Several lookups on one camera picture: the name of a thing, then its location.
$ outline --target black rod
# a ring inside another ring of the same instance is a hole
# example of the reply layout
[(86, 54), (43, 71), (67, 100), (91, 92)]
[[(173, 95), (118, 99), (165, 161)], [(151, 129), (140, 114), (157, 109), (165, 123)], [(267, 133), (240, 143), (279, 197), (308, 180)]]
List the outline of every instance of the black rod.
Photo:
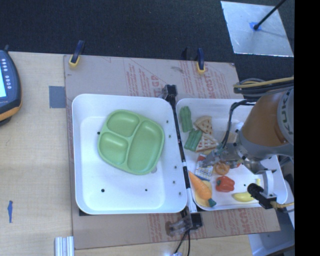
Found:
[(286, 0), (282, 0), (280, 3), (278, 3), (259, 23), (255, 24), (253, 26), (254, 30), (257, 30), (260, 25), (276, 10), (278, 9)]

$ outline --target cardboard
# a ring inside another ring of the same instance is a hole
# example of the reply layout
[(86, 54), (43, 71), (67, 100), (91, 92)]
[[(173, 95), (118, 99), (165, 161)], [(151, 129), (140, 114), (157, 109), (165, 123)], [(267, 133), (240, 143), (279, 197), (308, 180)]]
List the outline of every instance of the cardboard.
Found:
[[(178, 241), (166, 224), (181, 219), (178, 213), (87, 215), (75, 200), (75, 169), (71, 105), (80, 94), (160, 97), (165, 85), (176, 85), (177, 102), (184, 98), (242, 99), (234, 94), (239, 81), (232, 63), (205, 62), (206, 72), (197, 72), (196, 62), (187, 60), (81, 56), (76, 67), (64, 56), (66, 110), (72, 226), (76, 250), (133, 244)], [(191, 239), (214, 238), (279, 231), (276, 212), (262, 207), (201, 211), (203, 226)]]

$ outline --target toy pizza slice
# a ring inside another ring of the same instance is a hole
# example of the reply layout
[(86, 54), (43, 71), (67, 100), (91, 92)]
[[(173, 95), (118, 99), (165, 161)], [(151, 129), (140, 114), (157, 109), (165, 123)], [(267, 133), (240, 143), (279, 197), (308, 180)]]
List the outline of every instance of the toy pizza slice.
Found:
[(198, 152), (204, 152), (207, 150), (213, 150), (218, 145), (219, 145), (219, 143), (214, 137), (212, 137), (206, 133), (203, 133), (198, 145), (196, 146), (195, 152), (198, 153)]
[(212, 130), (212, 117), (209, 115), (203, 115), (199, 117), (195, 122), (194, 125), (205, 134), (213, 135)]

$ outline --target yellow banana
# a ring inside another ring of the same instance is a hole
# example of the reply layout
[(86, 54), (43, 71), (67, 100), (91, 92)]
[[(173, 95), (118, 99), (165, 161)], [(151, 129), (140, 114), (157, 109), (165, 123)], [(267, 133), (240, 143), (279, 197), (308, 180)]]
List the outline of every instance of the yellow banana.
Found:
[[(260, 186), (260, 179), (257, 178), (255, 180), (255, 183)], [(233, 193), (232, 194), (232, 197), (239, 201), (239, 202), (250, 202), (250, 201), (253, 201), (254, 198), (250, 195), (250, 193), (248, 191), (246, 192), (241, 192), (241, 193)]]

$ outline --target wooden table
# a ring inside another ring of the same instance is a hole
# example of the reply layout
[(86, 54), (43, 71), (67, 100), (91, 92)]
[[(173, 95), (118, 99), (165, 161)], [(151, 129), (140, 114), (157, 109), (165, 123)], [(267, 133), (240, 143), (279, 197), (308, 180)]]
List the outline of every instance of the wooden table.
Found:
[[(9, 52), (23, 103), (0, 126), (0, 256), (52, 256), (56, 237), (73, 235), (65, 108), (50, 108), (49, 87), (65, 86), (63, 54)], [(8, 205), (12, 201), (12, 222)], [(170, 256), (178, 241), (76, 250), (76, 256)], [(188, 240), (179, 250), (187, 255)], [(250, 256), (247, 235), (191, 240), (190, 255)]]

